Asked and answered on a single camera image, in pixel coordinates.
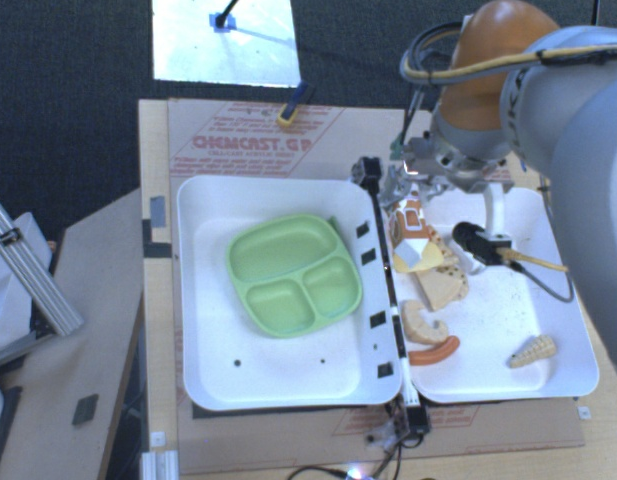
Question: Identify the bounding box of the pale croissant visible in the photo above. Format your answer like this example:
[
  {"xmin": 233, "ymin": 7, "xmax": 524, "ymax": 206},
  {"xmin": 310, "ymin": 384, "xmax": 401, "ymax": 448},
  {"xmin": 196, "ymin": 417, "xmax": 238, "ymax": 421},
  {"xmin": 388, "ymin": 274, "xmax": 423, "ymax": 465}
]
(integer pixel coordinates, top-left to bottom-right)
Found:
[{"xmin": 401, "ymin": 298, "xmax": 450, "ymax": 345}]

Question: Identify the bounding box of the orange sausage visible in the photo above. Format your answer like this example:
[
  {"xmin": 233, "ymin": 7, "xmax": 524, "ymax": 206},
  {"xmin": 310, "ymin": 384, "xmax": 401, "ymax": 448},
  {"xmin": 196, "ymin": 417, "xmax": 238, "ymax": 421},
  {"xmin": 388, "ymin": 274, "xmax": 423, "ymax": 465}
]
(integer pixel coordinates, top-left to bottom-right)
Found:
[{"xmin": 407, "ymin": 334, "xmax": 462, "ymax": 368}]

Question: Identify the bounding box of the green divided plate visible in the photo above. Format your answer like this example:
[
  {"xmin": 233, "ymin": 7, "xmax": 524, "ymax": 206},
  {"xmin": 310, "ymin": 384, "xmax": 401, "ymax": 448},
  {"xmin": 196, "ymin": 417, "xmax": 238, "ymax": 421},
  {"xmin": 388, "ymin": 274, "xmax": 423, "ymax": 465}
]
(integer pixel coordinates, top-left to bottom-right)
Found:
[{"xmin": 224, "ymin": 212, "xmax": 365, "ymax": 340}]

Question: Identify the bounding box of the pale yellow corn cob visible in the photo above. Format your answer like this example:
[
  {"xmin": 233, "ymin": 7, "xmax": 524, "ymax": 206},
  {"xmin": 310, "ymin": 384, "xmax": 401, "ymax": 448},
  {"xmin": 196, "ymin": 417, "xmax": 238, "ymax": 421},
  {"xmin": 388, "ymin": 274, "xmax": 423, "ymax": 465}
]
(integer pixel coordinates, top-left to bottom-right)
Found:
[{"xmin": 507, "ymin": 333, "xmax": 559, "ymax": 370}]

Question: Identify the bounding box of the brown cardboard board red print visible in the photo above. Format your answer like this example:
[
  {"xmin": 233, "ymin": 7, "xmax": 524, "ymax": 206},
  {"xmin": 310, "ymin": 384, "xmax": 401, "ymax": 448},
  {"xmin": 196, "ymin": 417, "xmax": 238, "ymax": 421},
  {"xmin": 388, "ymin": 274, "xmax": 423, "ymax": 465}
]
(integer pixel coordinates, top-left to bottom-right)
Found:
[{"xmin": 166, "ymin": 98, "xmax": 587, "ymax": 475}]

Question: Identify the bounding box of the yellow cheese slice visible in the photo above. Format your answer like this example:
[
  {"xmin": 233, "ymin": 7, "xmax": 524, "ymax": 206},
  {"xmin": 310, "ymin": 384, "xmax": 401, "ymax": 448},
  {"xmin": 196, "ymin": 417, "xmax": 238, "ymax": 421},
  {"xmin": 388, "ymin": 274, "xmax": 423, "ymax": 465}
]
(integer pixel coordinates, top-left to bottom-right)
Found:
[{"xmin": 392, "ymin": 242, "xmax": 447, "ymax": 275}]

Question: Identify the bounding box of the white plastic tray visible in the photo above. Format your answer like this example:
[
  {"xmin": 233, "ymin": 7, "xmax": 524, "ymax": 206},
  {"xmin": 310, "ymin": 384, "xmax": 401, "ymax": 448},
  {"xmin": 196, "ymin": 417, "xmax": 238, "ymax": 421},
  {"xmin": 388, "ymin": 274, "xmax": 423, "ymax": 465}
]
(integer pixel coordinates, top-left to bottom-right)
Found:
[
  {"xmin": 386, "ymin": 183, "xmax": 601, "ymax": 405},
  {"xmin": 176, "ymin": 174, "xmax": 405, "ymax": 412}
]

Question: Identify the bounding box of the black block with thin wires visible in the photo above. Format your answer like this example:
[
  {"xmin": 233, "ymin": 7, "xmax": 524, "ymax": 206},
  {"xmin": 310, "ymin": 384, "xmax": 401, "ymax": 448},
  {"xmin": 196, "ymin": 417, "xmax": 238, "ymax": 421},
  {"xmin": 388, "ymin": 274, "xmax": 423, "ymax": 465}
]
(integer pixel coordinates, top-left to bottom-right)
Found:
[
  {"xmin": 386, "ymin": 403, "xmax": 432, "ymax": 445},
  {"xmin": 351, "ymin": 156, "xmax": 385, "ymax": 187}
]

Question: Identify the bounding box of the tan bread slice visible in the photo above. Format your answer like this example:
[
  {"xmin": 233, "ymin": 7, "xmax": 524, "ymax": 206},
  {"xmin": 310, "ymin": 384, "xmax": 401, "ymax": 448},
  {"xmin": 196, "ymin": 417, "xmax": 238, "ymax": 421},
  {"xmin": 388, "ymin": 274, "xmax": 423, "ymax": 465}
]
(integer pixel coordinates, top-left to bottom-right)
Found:
[{"xmin": 414, "ymin": 261, "xmax": 470, "ymax": 313}]

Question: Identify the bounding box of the orange and white carton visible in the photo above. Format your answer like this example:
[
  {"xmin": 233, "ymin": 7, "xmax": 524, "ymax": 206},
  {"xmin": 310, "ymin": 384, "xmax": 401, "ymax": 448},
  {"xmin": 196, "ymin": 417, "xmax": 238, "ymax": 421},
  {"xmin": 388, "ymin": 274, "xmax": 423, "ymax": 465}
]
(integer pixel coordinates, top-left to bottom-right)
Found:
[{"xmin": 387, "ymin": 195, "xmax": 442, "ymax": 270}]

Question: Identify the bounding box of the thin black and white rod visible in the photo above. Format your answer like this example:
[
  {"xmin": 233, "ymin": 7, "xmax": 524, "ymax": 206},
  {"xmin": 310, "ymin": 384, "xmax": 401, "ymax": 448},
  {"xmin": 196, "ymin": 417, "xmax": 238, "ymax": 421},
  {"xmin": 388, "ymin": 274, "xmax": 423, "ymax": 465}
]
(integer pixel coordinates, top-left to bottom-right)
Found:
[{"xmin": 363, "ymin": 180, "xmax": 420, "ymax": 411}]

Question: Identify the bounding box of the black cylinder on white bracket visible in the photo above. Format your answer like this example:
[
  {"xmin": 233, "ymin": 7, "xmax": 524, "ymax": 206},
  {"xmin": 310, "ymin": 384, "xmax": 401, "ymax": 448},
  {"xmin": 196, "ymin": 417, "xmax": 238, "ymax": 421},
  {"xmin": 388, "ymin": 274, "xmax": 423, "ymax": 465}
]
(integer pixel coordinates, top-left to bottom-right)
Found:
[{"xmin": 450, "ymin": 182, "xmax": 520, "ymax": 275}]

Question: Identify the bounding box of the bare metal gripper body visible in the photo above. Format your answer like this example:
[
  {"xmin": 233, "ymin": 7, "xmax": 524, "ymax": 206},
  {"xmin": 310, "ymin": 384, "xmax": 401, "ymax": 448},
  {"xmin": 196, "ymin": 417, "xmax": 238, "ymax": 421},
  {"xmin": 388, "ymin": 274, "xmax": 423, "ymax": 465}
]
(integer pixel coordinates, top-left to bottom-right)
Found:
[{"xmin": 400, "ymin": 135, "xmax": 515, "ymax": 195}]

